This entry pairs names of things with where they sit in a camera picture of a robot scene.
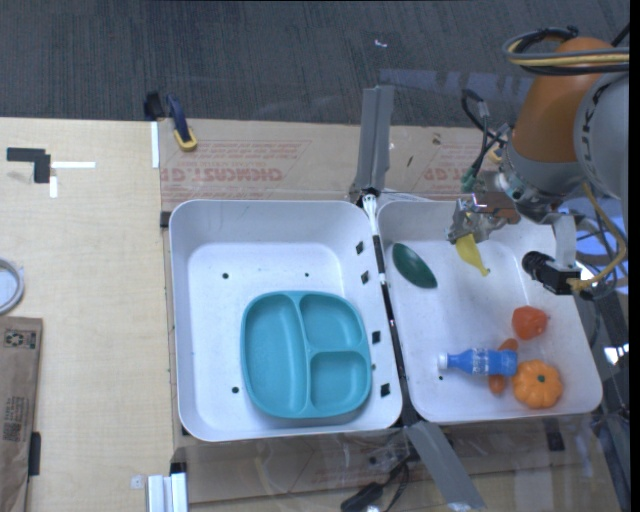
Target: yellow cable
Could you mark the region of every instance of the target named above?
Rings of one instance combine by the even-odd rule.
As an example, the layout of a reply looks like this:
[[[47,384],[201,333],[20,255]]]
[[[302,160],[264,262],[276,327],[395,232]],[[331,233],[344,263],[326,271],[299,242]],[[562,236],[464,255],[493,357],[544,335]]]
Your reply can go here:
[[[611,262],[602,270],[602,272],[600,272],[596,276],[593,276],[591,279],[586,279],[584,281],[581,279],[575,279],[575,278],[567,279],[567,284],[571,286],[571,289],[575,292],[584,290],[585,288],[588,288],[592,284],[597,283],[602,278],[606,277],[607,274],[609,274],[614,268],[618,266],[618,264],[624,259],[625,255],[627,254],[627,246],[624,243],[624,239],[622,238],[622,236],[620,236],[620,231],[613,224],[613,222],[611,222],[611,219],[609,219],[607,214],[600,207],[600,205],[596,201],[596,198],[593,196],[589,185],[587,183],[583,183],[582,189],[584,190],[584,193],[586,194],[587,198],[593,205],[593,208],[595,209],[595,211],[598,213],[598,215],[600,215],[600,217],[602,217],[602,220],[604,220],[604,223],[607,225],[607,228],[609,228],[609,231],[611,231],[613,236],[616,238],[616,241],[618,242],[618,246],[620,247],[620,249],[616,257],[613,258],[613,260],[611,260]]]
[[[520,41],[513,43],[507,51],[513,55],[518,55],[513,50],[520,44]],[[614,62],[629,62],[629,53],[605,53],[594,52],[585,55],[573,55],[569,57],[563,56],[564,54],[558,53],[557,55],[549,54],[549,57],[541,59],[518,59],[517,57],[508,57],[509,61],[522,66],[558,66],[558,65],[571,65],[571,64],[591,64],[591,63],[614,63]]]
[[[614,64],[629,62],[628,55],[581,55],[579,57],[549,57],[547,59],[513,59],[509,62],[519,66],[571,66],[573,64]]]

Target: cardboard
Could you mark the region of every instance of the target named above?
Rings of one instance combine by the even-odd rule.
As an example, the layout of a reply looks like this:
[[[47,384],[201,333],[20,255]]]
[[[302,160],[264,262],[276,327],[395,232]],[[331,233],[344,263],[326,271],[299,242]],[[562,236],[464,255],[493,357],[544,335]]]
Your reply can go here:
[[[42,320],[0,317],[0,512],[24,512]]]
[[[190,199],[348,199],[359,126],[191,119],[198,145],[184,152],[172,123],[158,123],[165,212]],[[473,128],[392,126],[386,193],[459,196],[481,142]],[[483,169],[497,166],[487,158]]]

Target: wooden board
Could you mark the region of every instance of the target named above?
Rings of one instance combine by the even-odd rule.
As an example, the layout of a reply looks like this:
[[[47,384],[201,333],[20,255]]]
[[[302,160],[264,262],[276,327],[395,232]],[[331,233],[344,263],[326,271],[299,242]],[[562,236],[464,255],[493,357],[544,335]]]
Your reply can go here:
[[[32,164],[0,160],[0,254],[25,277],[10,314],[44,321],[28,510],[142,511],[131,479],[166,474],[172,451],[150,124],[2,119],[0,133],[52,161],[96,162],[57,171],[52,199]]]

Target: yellow object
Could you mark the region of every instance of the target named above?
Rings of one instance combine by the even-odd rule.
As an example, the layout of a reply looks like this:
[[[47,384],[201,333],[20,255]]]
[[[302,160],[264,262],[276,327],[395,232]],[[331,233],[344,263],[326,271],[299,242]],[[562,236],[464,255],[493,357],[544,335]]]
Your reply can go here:
[[[589,288],[592,284],[597,283],[601,279],[606,278],[609,275],[609,272],[611,272],[614,268],[616,268],[618,264],[622,262],[622,260],[627,254],[627,245],[624,242],[624,238],[622,238],[622,236],[620,235],[620,231],[618,231],[618,228],[616,227],[616,225],[611,221],[611,219],[607,216],[607,214],[604,212],[604,210],[596,201],[596,198],[591,192],[591,187],[589,187],[587,183],[583,183],[582,190],[584,190],[585,195],[587,196],[587,198],[589,198],[589,201],[591,202],[591,206],[593,206],[593,209],[596,212],[598,212],[598,215],[600,215],[600,217],[602,217],[602,220],[606,224],[607,228],[609,229],[609,231],[611,231],[611,233],[615,237],[620,249],[618,250],[618,254],[616,255],[616,257],[613,258],[613,260],[611,260],[604,269],[602,269],[602,272],[592,277],[591,279],[585,279],[584,281],[581,279],[572,279],[572,278],[567,279],[567,283],[569,284],[569,286],[571,286],[571,289],[574,292],[578,292],[580,290],[584,290],[585,288]]]
[[[516,399],[532,409],[555,405],[563,391],[558,370],[540,359],[520,363],[511,382]]]
[[[178,132],[178,130],[173,130],[173,136],[176,138],[176,142],[178,143],[178,146],[180,146],[180,149],[182,151],[193,151],[194,149],[196,149],[196,146],[198,145],[198,139],[196,139],[196,136],[194,135],[190,126],[189,126],[189,136],[191,137],[191,140],[189,141],[182,140],[182,137],[180,137],[180,133]]]
[[[576,41],[587,41],[587,40],[595,40],[594,38],[574,38],[569,39],[569,44],[574,45]],[[509,53],[509,62],[513,64],[518,64],[520,66],[571,66],[575,64],[612,64],[612,63],[624,63],[629,62],[629,52],[626,51],[624,53],[607,53],[604,51],[594,51],[589,53],[588,50],[595,48],[581,48],[583,51],[582,55],[566,55],[563,53],[563,49],[566,51],[565,41],[562,45],[556,49],[558,52],[557,55],[548,55],[544,58],[532,58],[523,54],[514,53],[515,49],[522,42],[522,39],[518,39],[512,45],[507,48],[507,52]]]
[[[489,269],[485,268],[480,257],[480,251],[473,238],[473,233],[462,236],[456,240],[456,250],[462,261],[466,261],[469,265],[476,267],[483,277],[489,274]]]
[[[498,154],[496,153],[496,150],[498,148],[491,148],[489,151],[487,151],[487,157],[489,158],[489,160],[491,160],[494,164],[500,164],[502,163],[502,157],[498,156]]]

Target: orange pumpkin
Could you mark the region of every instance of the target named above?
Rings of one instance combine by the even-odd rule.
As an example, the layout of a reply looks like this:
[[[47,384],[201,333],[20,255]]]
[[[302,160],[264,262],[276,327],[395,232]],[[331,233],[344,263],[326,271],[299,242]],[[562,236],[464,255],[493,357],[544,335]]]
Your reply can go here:
[[[547,321],[547,314],[533,306],[516,308],[511,316],[511,326],[523,340],[530,340],[542,334],[547,328]]]
[[[532,409],[555,405],[564,387],[558,370],[540,359],[519,363],[511,383],[516,399]]]
[[[518,340],[507,338],[498,347],[498,350],[518,350]],[[499,395],[507,387],[507,379],[504,375],[489,375],[489,389],[494,395]]]

